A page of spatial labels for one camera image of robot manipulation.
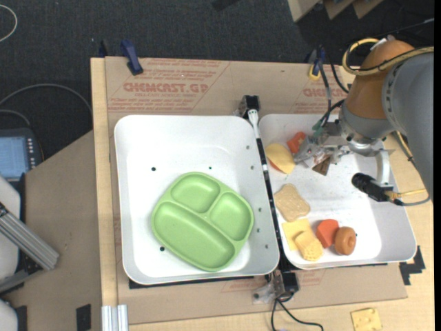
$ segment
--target green divided tray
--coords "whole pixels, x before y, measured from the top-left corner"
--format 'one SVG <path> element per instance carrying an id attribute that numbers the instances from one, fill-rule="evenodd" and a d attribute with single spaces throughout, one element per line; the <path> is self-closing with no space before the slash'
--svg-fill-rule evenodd
<path id="1" fill-rule="evenodd" d="M 226 268 L 254 224 L 253 211 L 237 192 L 202 172 L 181 175 L 152 213 L 155 237 L 184 261 L 205 271 Z"/>

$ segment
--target brown toy piece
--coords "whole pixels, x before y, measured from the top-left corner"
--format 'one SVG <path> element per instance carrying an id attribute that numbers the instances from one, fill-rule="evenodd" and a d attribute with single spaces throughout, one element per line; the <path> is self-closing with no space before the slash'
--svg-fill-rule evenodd
<path id="1" fill-rule="evenodd" d="M 334 246 L 338 254 L 350 255 L 356 247 L 357 236 L 351 227 L 341 227 L 336 234 Z"/>

